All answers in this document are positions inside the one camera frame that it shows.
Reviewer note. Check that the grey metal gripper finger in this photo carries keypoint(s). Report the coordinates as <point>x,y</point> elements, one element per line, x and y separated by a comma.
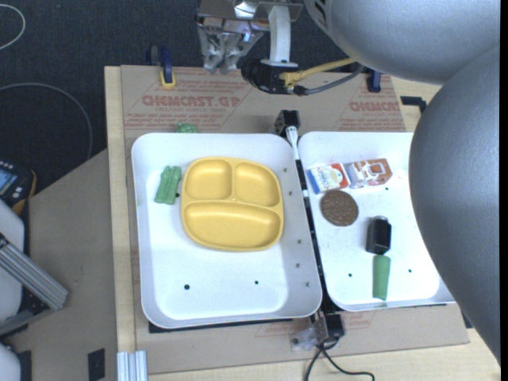
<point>210,54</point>
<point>234,56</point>

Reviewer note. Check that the black cylinder on white bracket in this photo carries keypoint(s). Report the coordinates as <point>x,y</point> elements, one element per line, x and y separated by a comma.
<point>264,75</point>

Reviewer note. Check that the white plastic tray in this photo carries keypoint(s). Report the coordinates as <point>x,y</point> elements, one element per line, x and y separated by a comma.
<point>349,252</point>
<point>222,284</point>

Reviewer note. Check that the green cucumber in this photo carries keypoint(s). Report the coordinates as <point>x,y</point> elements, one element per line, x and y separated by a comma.
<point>381,278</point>

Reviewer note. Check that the white and blue carton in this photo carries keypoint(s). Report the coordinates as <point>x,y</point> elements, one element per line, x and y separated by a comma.
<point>327,178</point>

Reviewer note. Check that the green broccoli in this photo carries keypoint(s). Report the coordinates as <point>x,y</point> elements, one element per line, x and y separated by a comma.
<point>186,128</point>

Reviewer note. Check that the green asparagus bunch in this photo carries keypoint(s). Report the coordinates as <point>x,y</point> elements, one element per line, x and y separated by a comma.
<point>167,185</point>

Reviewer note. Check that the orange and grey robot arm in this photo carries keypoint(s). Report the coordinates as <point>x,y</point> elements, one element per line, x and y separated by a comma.
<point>401,22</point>

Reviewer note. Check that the thin black and white rod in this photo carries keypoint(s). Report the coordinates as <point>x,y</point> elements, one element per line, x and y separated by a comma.
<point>309,208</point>

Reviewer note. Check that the brown cardboard board red print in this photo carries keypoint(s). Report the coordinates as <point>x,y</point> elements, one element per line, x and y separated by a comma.
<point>238,105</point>

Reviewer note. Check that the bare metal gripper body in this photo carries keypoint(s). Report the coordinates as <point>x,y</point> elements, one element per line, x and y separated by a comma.
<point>222,14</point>

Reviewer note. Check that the brown round biscuit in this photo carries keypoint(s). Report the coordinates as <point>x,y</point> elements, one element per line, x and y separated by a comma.
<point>339,208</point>

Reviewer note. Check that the yellow divided plate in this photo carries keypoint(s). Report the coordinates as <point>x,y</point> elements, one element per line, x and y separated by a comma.
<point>232,212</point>

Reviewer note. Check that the brown and white carton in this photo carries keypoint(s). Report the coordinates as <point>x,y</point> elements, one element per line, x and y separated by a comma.
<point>369,173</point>

